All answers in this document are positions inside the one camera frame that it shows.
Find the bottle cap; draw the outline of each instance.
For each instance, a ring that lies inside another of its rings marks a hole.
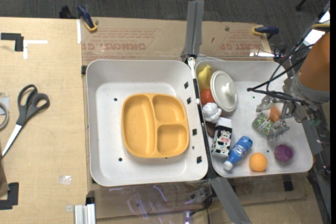
[[[231,162],[229,162],[229,161],[224,162],[224,169],[225,170],[231,170],[232,167],[233,167],[233,164]]]

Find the plastic bottle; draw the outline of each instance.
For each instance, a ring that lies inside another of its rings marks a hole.
[[[224,168],[231,170],[233,165],[243,159],[252,147],[253,141],[248,136],[242,136],[229,152],[229,160],[224,162]]]

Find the red tomato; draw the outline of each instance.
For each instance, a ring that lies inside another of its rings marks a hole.
[[[211,89],[206,89],[201,92],[201,103],[202,105],[205,105],[206,103],[215,103],[211,94]]]

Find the gray metal bar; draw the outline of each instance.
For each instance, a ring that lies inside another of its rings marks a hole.
[[[229,181],[224,177],[217,177],[209,180],[220,203],[224,207],[231,223],[234,224],[251,224],[243,206],[238,200],[237,195],[232,189]]]
[[[198,55],[202,44],[204,0],[188,2],[187,28],[183,55]]]
[[[88,204],[88,224],[96,224],[96,210],[94,204]]]
[[[76,205],[73,213],[75,224],[84,224],[83,205]]]

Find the gray bracket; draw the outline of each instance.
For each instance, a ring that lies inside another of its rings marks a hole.
[[[182,56],[197,56],[202,44],[204,0],[188,2],[187,28]]]
[[[238,200],[229,181],[224,177],[217,177],[209,180],[220,203],[224,207],[231,223],[234,224],[251,224],[243,206]]]

